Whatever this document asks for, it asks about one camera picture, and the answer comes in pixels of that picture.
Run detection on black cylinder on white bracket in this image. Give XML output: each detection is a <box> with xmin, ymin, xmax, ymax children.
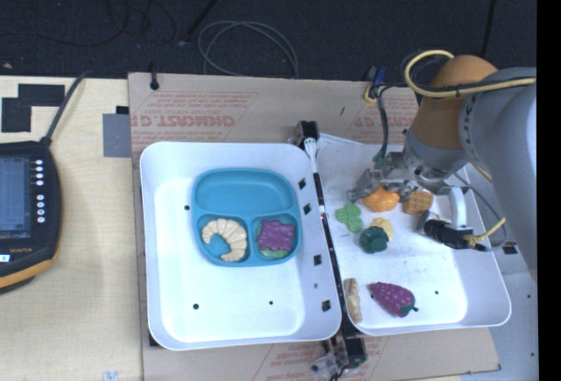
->
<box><xmin>415</xmin><ymin>185</ymin><xmax>477</xmax><ymax>250</ymax></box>

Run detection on yellow lumpy toy food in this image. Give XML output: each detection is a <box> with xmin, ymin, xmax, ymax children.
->
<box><xmin>370</xmin><ymin>217</ymin><xmax>395</xmax><ymax>240</ymax></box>

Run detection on purple grapes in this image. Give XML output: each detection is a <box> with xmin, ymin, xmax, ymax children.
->
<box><xmin>366</xmin><ymin>281</ymin><xmax>420</xmax><ymax>319</ymax></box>

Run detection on beige toy bread piece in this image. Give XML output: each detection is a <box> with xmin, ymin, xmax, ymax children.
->
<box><xmin>343</xmin><ymin>278</ymin><xmax>364</xmax><ymax>324</ymax></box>

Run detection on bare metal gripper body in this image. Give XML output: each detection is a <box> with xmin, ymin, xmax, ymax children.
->
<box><xmin>373</xmin><ymin>151</ymin><xmax>446</xmax><ymax>195</ymax></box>

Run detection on light green leaf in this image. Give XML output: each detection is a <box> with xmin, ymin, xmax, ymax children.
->
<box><xmin>336</xmin><ymin>202</ymin><xmax>365</xmax><ymax>234</ymax></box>

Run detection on black block with thin wires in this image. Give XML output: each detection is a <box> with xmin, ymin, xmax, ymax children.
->
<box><xmin>295</xmin><ymin>120</ymin><xmax>319</xmax><ymax>147</ymax></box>
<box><xmin>342</xmin><ymin>328</ymin><xmax>368</xmax><ymax>367</ymax></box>

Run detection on beige croissant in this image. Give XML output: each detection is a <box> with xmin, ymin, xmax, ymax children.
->
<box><xmin>200</xmin><ymin>217</ymin><xmax>250</xmax><ymax>263</ymax></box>

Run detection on white plastic tray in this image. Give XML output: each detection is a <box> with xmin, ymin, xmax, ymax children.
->
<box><xmin>314</xmin><ymin>137</ymin><xmax>513</xmax><ymax>337</ymax></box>
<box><xmin>138</xmin><ymin>140</ymin><xmax>344</xmax><ymax>352</ymax></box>

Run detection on brown waffle biscuit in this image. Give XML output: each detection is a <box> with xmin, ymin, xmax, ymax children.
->
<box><xmin>402</xmin><ymin>189</ymin><xmax>435</xmax><ymax>215</ymax></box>

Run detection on brown cardboard board red print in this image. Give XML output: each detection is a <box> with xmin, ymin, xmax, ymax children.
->
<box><xmin>126</xmin><ymin>71</ymin><xmax>502</xmax><ymax>381</ymax></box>

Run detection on thin black and white rod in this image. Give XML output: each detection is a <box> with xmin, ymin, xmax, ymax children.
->
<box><xmin>305</xmin><ymin>137</ymin><xmax>354</xmax><ymax>330</ymax></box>

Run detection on orange pumpkin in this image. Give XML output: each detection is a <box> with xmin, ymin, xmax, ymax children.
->
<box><xmin>362</xmin><ymin>186</ymin><xmax>401</xmax><ymax>214</ymax></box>

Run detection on purple and green leafy vegetable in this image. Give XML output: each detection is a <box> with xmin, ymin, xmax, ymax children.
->
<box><xmin>256</xmin><ymin>219</ymin><xmax>298</xmax><ymax>260</ymax></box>

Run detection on blue divided plate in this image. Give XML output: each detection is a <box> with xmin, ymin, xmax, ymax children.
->
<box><xmin>191</xmin><ymin>167</ymin><xmax>303</xmax><ymax>269</ymax></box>

